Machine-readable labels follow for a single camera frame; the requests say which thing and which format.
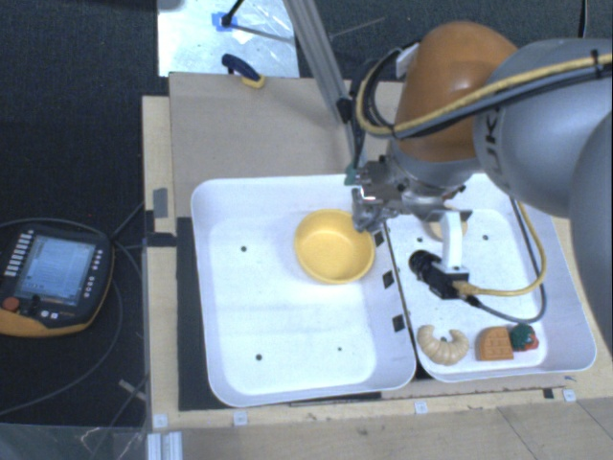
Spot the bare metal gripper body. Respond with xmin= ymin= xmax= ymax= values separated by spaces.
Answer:
xmin=352 ymin=158 xmax=473 ymax=223

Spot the yellow bowl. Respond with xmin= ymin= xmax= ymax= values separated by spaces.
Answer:
xmin=293 ymin=208 xmax=376 ymax=286

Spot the thin black rod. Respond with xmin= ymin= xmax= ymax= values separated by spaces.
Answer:
xmin=383 ymin=230 xmax=419 ymax=350

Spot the white plastic tray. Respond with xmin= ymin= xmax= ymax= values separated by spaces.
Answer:
xmin=382 ymin=172 xmax=599 ymax=384
xmin=190 ymin=174 xmax=418 ymax=409

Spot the brown cardboard board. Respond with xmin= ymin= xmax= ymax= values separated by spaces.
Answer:
xmin=167 ymin=71 xmax=569 ymax=402

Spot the cream croissant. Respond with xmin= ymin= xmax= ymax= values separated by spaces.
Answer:
xmin=416 ymin=324 xmax=471 ymax=367

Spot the orange waffle biscuit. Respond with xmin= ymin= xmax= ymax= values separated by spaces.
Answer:
xmin=474 ymin=326 xmax=515 ymax=362

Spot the red strawberry with green top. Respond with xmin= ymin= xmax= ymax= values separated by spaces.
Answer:
xmin=508 ymin=323 xmax=540 ymax=353

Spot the black cylinder on white bracket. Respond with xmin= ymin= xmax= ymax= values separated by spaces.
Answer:
xmin=408 ymin=211 xmax=471 ymax=301

